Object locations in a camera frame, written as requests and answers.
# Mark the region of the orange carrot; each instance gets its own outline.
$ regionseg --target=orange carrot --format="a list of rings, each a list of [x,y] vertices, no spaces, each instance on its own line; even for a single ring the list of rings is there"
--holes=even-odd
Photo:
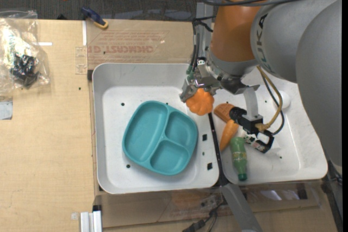
[[[223,151],[228,146],[231,138],[237,133],[238,127],[239,125],[234,120],[227,121],[220,141],[220,151]]]

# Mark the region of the bottle cap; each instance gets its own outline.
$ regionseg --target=bottle cap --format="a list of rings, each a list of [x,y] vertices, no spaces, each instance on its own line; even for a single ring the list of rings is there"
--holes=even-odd
[[[245,181],[245,180],[247,179],[246,173],[238,174],[238,179],[239,179],[240,181]]]

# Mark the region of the teal plate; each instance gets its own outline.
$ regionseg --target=teal plate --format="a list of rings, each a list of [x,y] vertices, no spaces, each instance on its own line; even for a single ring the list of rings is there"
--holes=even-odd
[[[153,172],[176,175],[189,163],[197,144],[195,121],[161,102],[138,106],[123,135],[126,156]]]

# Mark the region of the clear plastic bag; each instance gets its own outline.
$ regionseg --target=clear plastic bag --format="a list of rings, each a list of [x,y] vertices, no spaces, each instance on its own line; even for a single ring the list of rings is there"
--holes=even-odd
[[[39,46],[38,15],[0,10],[0,95],[50,83],[46,52]]]

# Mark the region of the white tray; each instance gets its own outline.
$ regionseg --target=white tray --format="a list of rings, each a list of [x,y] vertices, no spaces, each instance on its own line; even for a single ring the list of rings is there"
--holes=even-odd
[[[93,73],[97,177],[103,190],[112,194],[162,190],[197,189],[213,186],[219,177],[212,132],[208,116],[192,114],[179,99],[186,64],[101,64]],[[327,162],[320,141],[304,111],[297,85],[271,77],[279,90],[286,92],[291,104],[283,110],[285,125],[275,136],[273,148],[266,154],[246,145],[247,174],[245,182],[238,180],[232,166],[231,152],[221,153],[223,173],[234,184],[260,184],[282,181],[320,179],[327,172]],[[262,84],[252,71],[243,81],[247,85]],[[264,85],[256,92],[259,114],[264,122],[274,115],[273,104]],[[218,90],[215,103],[229,102],[245,108],[243,95]],[[168,103],[190,116],[198,126],[198,143],[187,168],[180,174],[164,176],[132,163],[122,151],[122,137],[136,108],[145,101]],[[217,138],[225,123],[213,116]],[[271,127],[277,129],[280,117]],[[238,135],[243,135],[240,128]]]

